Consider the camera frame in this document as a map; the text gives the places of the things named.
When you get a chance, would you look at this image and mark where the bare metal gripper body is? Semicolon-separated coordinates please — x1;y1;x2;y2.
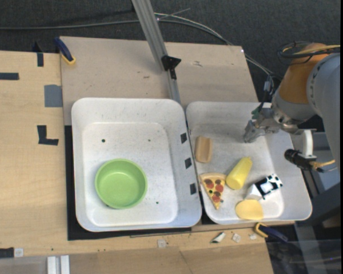
252;107;300;135

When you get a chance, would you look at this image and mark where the white plastic tray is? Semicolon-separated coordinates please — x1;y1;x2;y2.
71;96;203;233
185;100;313;226

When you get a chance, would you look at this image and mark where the yellow bottle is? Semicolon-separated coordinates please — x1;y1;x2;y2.
225;156;253;191

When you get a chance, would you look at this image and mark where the tan bread roll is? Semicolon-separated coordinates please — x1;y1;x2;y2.
194;135;214;164

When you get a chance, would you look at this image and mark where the black and white carton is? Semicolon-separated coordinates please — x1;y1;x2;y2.
243;173;284;202

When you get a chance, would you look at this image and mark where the pizza slice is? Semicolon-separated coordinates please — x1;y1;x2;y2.
198;172;228;211

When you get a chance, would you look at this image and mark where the yellow round biscuit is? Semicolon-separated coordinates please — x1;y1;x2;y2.
234;199;265;221

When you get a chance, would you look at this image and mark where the green bowl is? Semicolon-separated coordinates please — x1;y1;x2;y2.
94;158;149;210

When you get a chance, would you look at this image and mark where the pale flat board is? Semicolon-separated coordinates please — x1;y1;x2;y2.
59;35;296;234

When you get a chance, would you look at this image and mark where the black cylinder on white bracket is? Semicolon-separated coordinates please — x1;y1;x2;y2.
284;128;318;171

